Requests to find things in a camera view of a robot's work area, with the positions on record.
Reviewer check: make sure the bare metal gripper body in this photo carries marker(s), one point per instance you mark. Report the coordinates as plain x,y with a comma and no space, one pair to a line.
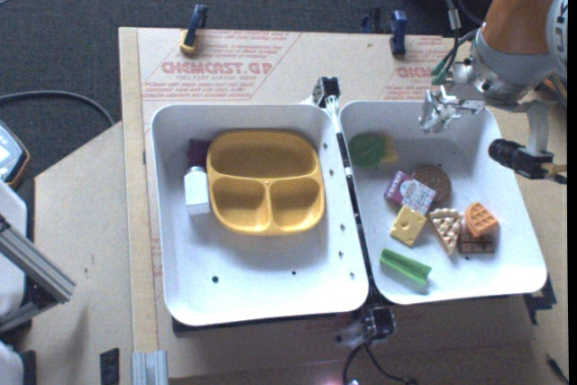
496,89

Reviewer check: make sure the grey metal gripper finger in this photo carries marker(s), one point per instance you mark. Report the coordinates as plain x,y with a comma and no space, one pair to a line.
449,109
427,112

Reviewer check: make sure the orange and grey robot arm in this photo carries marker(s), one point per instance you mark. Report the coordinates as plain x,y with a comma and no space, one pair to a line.
523,13

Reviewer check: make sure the brown round biscuit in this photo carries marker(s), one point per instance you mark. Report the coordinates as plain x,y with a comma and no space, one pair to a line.
437,180

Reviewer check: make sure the green lettuce on yellow bread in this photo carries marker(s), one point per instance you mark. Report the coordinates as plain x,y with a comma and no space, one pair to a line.
367,150

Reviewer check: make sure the purple and white carton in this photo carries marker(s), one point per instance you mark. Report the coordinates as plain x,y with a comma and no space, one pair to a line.
408,191

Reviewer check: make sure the thin black and white rod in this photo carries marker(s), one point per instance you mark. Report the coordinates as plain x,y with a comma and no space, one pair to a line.
352,198

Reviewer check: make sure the orange waffle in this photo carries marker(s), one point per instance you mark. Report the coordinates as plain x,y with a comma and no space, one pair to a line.
480,219

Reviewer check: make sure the yellow cheese slice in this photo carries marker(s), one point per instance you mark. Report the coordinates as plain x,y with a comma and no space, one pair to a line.
407,226

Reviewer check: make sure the beige pie slice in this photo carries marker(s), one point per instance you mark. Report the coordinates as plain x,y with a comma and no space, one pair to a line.
446,227

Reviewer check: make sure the brown chocolate bar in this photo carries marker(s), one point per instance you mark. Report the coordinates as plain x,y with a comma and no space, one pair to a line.
478,244

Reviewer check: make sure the green celery stick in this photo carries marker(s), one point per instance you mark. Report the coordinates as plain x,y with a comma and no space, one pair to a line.
403,268

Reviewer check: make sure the white plastic tray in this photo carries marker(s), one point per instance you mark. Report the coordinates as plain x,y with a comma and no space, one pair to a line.
252,275
478,275

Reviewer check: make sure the yellow divided plate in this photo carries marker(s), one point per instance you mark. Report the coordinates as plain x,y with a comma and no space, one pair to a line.
261,162

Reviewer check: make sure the brown cardboard board red print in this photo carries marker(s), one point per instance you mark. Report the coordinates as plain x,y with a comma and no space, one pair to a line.
252,72

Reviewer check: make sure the dark maroon packet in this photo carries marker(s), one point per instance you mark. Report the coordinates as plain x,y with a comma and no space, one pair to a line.
197,151

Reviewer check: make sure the white plastic bottle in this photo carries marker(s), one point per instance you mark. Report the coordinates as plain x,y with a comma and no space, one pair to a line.
196,191

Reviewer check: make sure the black cylinder on white bracket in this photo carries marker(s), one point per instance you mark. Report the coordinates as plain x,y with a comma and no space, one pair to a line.
518,155

